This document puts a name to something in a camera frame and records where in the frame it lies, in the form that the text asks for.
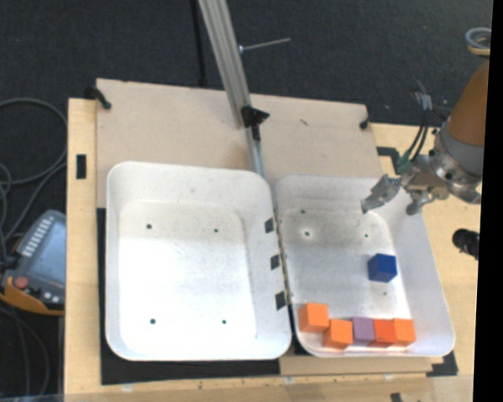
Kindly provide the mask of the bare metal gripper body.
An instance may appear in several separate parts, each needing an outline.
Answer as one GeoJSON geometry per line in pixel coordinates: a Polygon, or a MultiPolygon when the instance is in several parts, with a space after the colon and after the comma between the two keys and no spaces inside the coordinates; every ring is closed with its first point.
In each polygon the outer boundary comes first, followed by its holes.
{"type": "Polygon", "coordinates": [[[470,205],[481,204],[480,184],[480,177],[471,175],[449,155],[435,151],[417,156],[401,175],[401,186],[408,193],[428,191],[436,200],[455,196],[470,205]]]}

